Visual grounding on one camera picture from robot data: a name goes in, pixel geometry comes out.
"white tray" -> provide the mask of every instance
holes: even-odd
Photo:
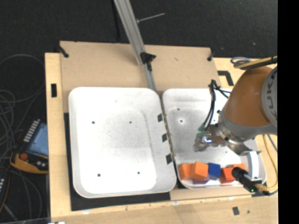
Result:
[[[86,198],[167,192],[176,184],[159,96],[147,88],[69,94],[73,184]]]
[[[226,97],[218,91],[215,92],[216,102],[212,125],[218,122],[219,115],[217,111],[221,111],[227,101]],[[217,163],[220,164],[221,168],[244,163],[247,170],[249,170],[251,161],[248,160],[248,157],[237,155],[227,146],[208,147],[202,152],[193,151],[198,128],[206,119],[210,109],[211,94],[209,89],[169,89],[163,93],[162,98],[177,169],[181,164],[200,161],[203,163]],[[258,151],[255,140],[248,140],[244,144],[249,149]],[[257,162],[257,172],[264,183],[266,170],[259,154],[257,155]],[[180,181],[189,189],[241,185],[238,181],[222,185],[219,179],[196,183],[193,180],[180,179]]]

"screen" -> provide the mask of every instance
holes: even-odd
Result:
[[[28,147],[28,152],[35,155],[49,156],[48,150],[48,128],[42,123],[34,140]]]

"black clip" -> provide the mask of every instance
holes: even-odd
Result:
[[[61,46],[59,46],[59,45],[57,45],[57,46],[54,47],[54,52],[58,52],[58,53],[61,52],[62,55],[64,55],[64,57],[66,57],[66,58],[69,57],[69,54],[67,54],[67,53],[65,52],[65,50],[64,50]]]
[[[156,58],[156,56],[146,53],[146,52],[142,52],[140,54],[140,57],[141,57],[142,63],[147,65],[148,70],[153,71],[153,69],[151,67],[151,62]]]
[[[214,55],[215,55],[215,52],[211,49],[211,55],[207,58],[207,60],[211,61]]]

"black mat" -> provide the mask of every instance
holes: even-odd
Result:
[[[102,197],[102,198],[84,198],[80,196],[74,189],[72,183],[72,168],[71,168],[71,140],[70,140],[70,125],[69,114],[64,113],[64,126],[65,126],[65,141],[67,148],[67,159],[69,169],[70,180],[70,195],[71,195],[71,210],[85,210],[91,208],[116,206],[116,205],[129,205],[138,203],[153,203],[159,201],[169,201],[170,194],[158,193],[158,194],[145,194],[145,195],[133,195],[133,196],[117,196],[117,197]]]

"metal rod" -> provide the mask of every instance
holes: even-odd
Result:
[[[154,15],[154,16],[151,16],[151,17],[142,18],[140,20],[136,19],[136,21],[139,24],[141,21],[146,21],[146,20],[153,19],[153,18],[156,18],[156,17],[159,17],[159,16],[163,16],[163,15],[165,15],[165,13],[157,14],[157,15]]]
[[[145,48],[133,9],[130,4],[130,0],[114,0],[114,2],[120,15],[121,22],[125,28],[129,42],[135,53],[137,63],[139,65],[143,65],[140,54],[145,52]],[[152,71],[148,70],[146,65],[143,66],[148,87],[154,91],[157,91]]]

